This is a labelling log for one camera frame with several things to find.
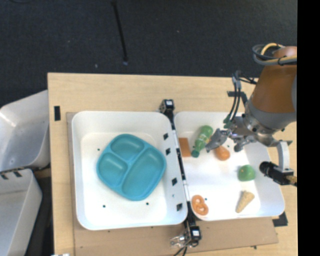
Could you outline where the white plastic tray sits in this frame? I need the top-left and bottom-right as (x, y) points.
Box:
(173, 110), (286, 222)
(71, 110), (189, 231)

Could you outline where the blue divided plate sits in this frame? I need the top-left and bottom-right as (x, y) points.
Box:
(96, 133), (168, 202)

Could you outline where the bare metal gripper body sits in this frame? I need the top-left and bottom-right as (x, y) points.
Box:
(227, 114), (293, 148)

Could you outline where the orange toy pretzel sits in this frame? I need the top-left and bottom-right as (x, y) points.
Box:
(191, 194), (209, 216)

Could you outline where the beige ice cream cone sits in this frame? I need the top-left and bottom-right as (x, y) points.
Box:
(235, 190), (256, 214)

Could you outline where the green plastic bottle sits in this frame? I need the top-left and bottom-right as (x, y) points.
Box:
(190, 125), (214, 159)

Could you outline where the black block with thin wires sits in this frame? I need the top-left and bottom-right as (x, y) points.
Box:
(159, 98), (175, 114)
(184, 224), (202, 247)

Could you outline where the orange round toy fruit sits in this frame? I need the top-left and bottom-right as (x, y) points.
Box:
(214, 145), (231, 161)

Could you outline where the black cylinder on white bracket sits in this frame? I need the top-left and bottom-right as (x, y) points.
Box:
(259, 140), (298, 187)

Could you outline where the orange rectangular slice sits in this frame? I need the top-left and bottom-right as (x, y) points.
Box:
(178, 137), (192, 158)

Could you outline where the green toy pepper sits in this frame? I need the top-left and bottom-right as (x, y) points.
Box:
(237, 164), (257, 182)

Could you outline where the thin black and white rod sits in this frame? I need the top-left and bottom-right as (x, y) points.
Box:
(164, 109), (198, 227)

